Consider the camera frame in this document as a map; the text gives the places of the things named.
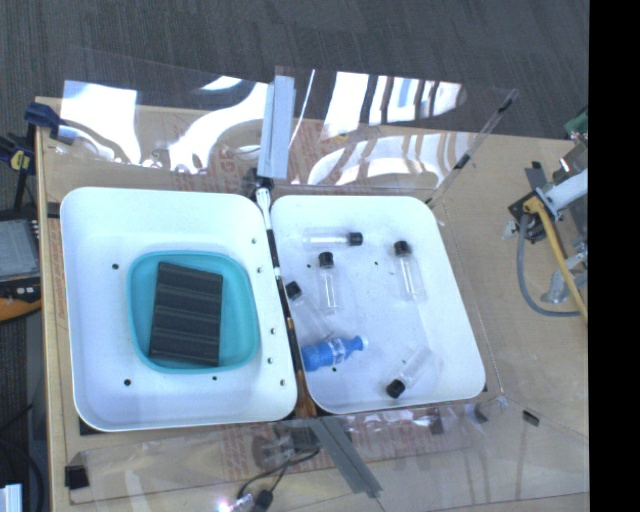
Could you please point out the thin black and white rod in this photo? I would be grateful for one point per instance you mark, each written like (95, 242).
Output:
(273, 246)

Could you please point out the clear bottle with black cap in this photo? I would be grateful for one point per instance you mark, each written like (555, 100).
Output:
(330, 238)
(411, 280)
(307, 315)
(328, 287)
(410, 372)

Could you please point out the white plastic tray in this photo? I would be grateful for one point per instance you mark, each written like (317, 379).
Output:
(100, 400)
(370, 330)

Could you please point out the brown cardboard board red print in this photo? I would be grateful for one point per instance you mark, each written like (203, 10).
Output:
(240, 456)

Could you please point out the black ribbed foam block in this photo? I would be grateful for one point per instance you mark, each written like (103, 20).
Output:
(186, 314)

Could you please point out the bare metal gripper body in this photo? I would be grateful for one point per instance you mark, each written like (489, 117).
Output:
(580, 225)

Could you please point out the teal plate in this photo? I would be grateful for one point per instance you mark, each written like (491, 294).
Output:
(241, 320)

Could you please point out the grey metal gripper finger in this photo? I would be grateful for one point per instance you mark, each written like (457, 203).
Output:
(580, 257)
(556, 290)

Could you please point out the blue plastic bottle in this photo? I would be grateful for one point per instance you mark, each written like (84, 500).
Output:
(325, 354)

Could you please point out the black cylinder on white bracket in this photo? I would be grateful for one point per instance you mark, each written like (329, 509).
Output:
(565, 192)

